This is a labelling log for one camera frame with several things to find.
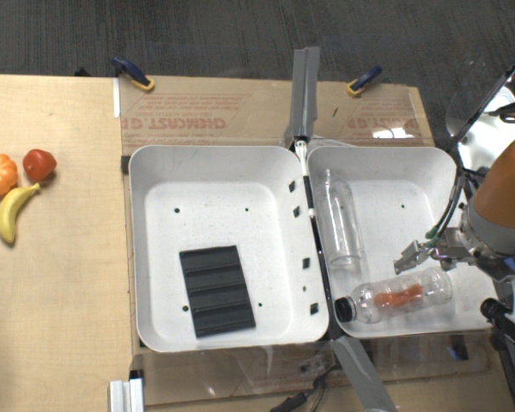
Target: blue and yellow clamp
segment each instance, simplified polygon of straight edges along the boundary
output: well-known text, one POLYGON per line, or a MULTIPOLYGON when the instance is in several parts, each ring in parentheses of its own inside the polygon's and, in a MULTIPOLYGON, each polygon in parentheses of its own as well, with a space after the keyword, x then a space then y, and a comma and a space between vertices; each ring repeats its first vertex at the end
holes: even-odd
POLYGON ((117 70, 117 76, 120 73, 125 73, 131 77, 131 83, 144 92, 150 92, 155 88, 155 81, 152 78, 145 76, 139 67, 131 61, 128 61, 126 58, 116 56, 111 60, 111 64, 112 67, 117 70))
POLYGON ((353 96, 354 98, 356 98, 359 94, 364 92, 364 90, 367 88, 367 85, 372 81, 372 79, 378 76, 381 73, 381 71, 382 68, 378 65, 372 67, 363 76, 361 76, 358 79, 355 79, 354 81, 346 85, 345 91, 349 96, 353 96))

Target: clear plastic bottle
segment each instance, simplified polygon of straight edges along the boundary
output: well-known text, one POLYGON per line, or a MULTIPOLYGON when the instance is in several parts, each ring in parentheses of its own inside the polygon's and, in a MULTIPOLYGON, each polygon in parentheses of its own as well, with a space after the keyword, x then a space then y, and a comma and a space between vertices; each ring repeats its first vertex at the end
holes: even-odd
POLYGON ((356 212, 353 192, 330 169, 326 170, 315 196, 318 232, 326 263, 330 267, 358 270, 365 265, 365 253, 356 212))
POLYGON ((452 282, 440 267, 362 284, 335 301, 341 322, 376 324, 386 317, 442 305, 452 298, 452 282))

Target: white plastic tray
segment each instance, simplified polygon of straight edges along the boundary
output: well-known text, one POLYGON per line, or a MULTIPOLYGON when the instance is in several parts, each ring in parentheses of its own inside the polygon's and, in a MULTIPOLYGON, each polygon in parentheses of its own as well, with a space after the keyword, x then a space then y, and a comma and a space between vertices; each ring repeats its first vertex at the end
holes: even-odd
POLYGON ((148 146, 131 156, 130 188, 137 330, 148 347, 178 352, 314 342, 326 332, 324 286, 292 153, 148 146), (239 251, 256 328, 197 339, 191 311, 183 310, 189 300, 179 253, 229 245, 239 251))
MULTIPOLYGON (((329 269, 334 299, 362 283, 396 276, 393 260, 400 258, 411 241, 425 239, 425 233, 445 209, 456 172, 451 157, 436 148, 321 147, 309 154, 308 166, 313 189, 320 187, 316 182, 326 168, 348 181, 367 257, 367 267, 358 272, 329 269)), ((456 226, 460 218, 458 209, 451 226, 456 226)), ((439 266, 428 259, 413 270, 435 264, 439 266)), ((449 275, 454 296, 446 305, 377 324, 340 325, 346 333, 359 338, 487 329, 490 325, 479 307, 486 298, 496 297, 492 280, 467 264, 459 264, 449 275)))

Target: robotic hand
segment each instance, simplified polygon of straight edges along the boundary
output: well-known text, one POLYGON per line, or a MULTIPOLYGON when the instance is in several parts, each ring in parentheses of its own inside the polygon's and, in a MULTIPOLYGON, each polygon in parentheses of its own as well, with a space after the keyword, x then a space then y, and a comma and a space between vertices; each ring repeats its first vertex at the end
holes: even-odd
POLYGON ((484 181, 463 208, 458 227, 448 227, 465 176, 457 177, 449 205, 427 234, 428 242, 413 241, 394 261, 397 274, 428 258, 440 261, 445 270, 457 263, 472 264, 497 282, 510 281, 513 309, 497 300, 487 299, 482 314, 515 343, 515 141, 500 155, 484 181))

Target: wooden table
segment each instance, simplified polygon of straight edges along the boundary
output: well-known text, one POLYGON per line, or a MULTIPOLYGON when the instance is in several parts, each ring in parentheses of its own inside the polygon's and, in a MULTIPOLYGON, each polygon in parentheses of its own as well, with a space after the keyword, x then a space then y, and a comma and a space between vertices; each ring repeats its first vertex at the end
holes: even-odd
MULTIPOLYGON (((105 411, 110 380, 131 362, 121 134, 112 80, 0 76, 0 153, 20 169, 52 152, 57 177, 21 212, 13 247, 0 240, 0 411, 105 411)), ((183 386, 168 386, 183 389, 183 386)), ((509 410, 497 355, 483 373, 389 383, 401 410, 509 410)), ((152 410, 269 410, 285 395, 152 410)), ((320 410, 361 410, 350 388, 320 410)))

